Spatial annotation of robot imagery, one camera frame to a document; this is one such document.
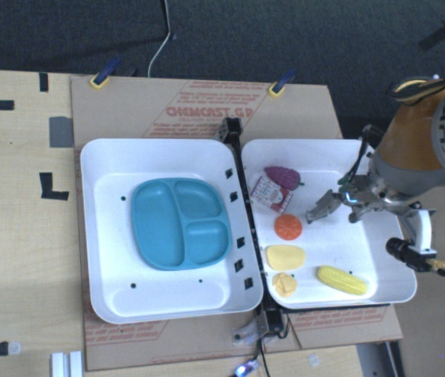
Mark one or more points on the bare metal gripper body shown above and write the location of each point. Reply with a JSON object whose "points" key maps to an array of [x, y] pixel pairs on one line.
{"points": [[379, 198]]}

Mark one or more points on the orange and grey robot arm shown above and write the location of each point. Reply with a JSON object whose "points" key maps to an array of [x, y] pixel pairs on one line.
{"points": [[410, 143]]}

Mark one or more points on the purple grapes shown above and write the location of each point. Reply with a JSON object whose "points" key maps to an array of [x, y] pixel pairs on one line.
{"points": [[283, 177]]}

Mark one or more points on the red and white packet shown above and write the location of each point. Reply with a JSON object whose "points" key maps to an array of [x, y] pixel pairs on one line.
{"points": [[267, 192]]}

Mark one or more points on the yellow flat oval slice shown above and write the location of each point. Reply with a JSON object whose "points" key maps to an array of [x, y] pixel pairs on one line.
{"points": [[285, 257]]}

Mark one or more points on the brown cardboard board, red print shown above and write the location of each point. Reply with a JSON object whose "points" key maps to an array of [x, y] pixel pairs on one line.
{"points": [[136, 108]]}

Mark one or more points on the black cylinder on white bracket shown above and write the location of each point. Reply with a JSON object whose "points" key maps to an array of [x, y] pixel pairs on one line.
{"points": [[406, 251]]}

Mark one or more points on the white plastic tray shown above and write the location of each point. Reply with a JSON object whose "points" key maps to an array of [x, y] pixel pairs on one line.
{"points": [[108, 249], [336, 246]]}

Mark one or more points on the small yellow lumpy pastry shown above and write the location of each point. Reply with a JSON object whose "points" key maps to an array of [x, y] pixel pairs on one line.
{"points": [[285, 285]]}

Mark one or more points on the orange round fruit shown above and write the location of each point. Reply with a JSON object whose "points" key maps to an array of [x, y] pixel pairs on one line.
{"points": [[288, 227]]}

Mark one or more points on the blue divided plate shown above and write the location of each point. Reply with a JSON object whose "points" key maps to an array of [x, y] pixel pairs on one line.
{"points": [[167, 226]]}

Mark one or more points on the yellow corn cob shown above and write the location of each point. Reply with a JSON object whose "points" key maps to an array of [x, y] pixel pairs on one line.
{"points": [[341, 280]]}

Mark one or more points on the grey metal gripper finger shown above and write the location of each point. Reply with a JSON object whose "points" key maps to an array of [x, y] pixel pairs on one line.
{"points": [[326, 198], [316, 213]]}

